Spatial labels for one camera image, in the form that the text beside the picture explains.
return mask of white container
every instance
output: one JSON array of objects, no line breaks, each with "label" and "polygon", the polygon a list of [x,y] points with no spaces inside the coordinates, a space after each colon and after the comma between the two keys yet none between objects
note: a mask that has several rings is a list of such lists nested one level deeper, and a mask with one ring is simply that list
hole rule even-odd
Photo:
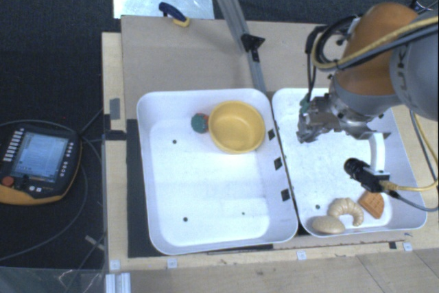
[{"label": "white container", "polygon": [[[336,198],[359,200],[365,189],[356,180],[350,179],[343,166],[351,157],[370,164],[370,145],[368,141],[357,141],[344,132],[334,131],[320,135],[313,143],[300,144],[296,136],[298,110],[306,92],[307,89],[281,89],[274,95],[272,105],[300,222],[312,235],[326,237],[316,232],[311,223],[316,216],[326,215],[329,205]],[[327,89],[313,90],[317,96],[326,92]],[[386,112],[382,119],[372,121],[369,127],[379,132],[390,132],[385,140],[385,171],[390,172],[390,180],[399,185],[416,187],[392,111]],[[419,192],[400,193],[412,202],[424,205]],[[423,226],[427,220],[424,211],[386,194],[383,198],[385,206],[380,219],[364,211],[363,224],[355,227],[352,216],[342,215],[340,219],[346,227],[342,234],[414,229]]]},{"label": "white container", "polygon": [[[196,113],[240,100],[265,122],[255,151],[227,154],[191,128]],[[284,242],[298,219],[272,109],[255,89],[153,92],[137,104],[150,239],[167,255]]]}]

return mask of yellow bowl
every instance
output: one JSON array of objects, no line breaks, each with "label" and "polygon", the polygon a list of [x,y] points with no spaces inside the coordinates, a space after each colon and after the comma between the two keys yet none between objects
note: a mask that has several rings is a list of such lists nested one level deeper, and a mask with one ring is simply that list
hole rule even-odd
[{"label": "yellow bowl", "polygon": [[209,133],[215,145],[228,153],[240,154],[259,147],[265,124],[253,106],[239,101],[218,104],[209,115]]}]

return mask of waffle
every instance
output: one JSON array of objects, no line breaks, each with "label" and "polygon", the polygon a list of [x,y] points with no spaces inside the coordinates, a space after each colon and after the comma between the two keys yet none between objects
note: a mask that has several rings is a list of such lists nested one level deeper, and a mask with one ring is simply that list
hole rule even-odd
[{"label": "waffle", "polygon": [[379,219],[384,211],[384,199],[380,193],[365,191],[358,203],[374,218]]}]

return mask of black carpet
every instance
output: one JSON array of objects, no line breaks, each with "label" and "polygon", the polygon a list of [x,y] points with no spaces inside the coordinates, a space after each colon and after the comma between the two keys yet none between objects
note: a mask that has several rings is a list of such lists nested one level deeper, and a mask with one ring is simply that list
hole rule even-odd
[{"label": "black carpet", "polygon": [[[411,0],[240,0],[249,20],[330,23],[364,12],[380,1]],[[424,5],[435,0],[420,0]],[[215,9],[216,17],[222,15]],[[0,124],[42,119],[81,130],[102,108],[101,33],[119,31],[112,0],[0,0]],[[103,132],[102,117],[86,131],[89,139]],[[7,132],[0,129],[0,136]],[[38,207],[0,204],[0,266],[78,268],[92,245],[86,235],[101,237],[102,175],[92,149],[84,146],[88,180],[85,208],[60,237],[84,199],[84,175],[78,175],[60,202]],[[83,268],[100,268],[95,250]]]}]

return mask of table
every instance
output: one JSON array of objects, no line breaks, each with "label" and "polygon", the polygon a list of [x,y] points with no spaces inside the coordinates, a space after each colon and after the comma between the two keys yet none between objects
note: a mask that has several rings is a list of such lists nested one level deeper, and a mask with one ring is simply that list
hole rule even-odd
[{"label": "table", "polygon": [[[284,87],[306,87],[303,48],[314,25],[249,22],[248,26],[252,34],[266,38],[259,54],[268,95]],[[110,116],[111,130],[126,131],[126,119],[135,119],[135,104],[148,91],[251,86],[246,57],[237,52],[220,20],[192,20],[183,29],[165,18],[125,16],[122,34],[102,35],[102,60],[104,113]],[[328,83],[320,74],[316,86]],[[114,102],[120,106],[115,114]],[[431,176],[407,109],[399,106],[393,111],[418,184],[429,184]],[[422,121],[431,140],[437,141],[437,123]],[[427,290],[439,283],[437,213],[429,214],[424,227],[413,231],[323,239],[304,235],[275,244],[273,250],[128,258],[126,142],[106,140],[104,162],[109,269],[131,272],[133,288],[223,292],[239,287],[242,292],[289,292],[302,287],[311,292],[339,292],[356,281],[365,289],[382,292],[402,284],[406,284],[402,291],[409,287]],[[434,191],[426,192],[424,199],[428,207],[438,201]],[[326,279],[324,285],[316,283],[315,272],[322,282]]]}]

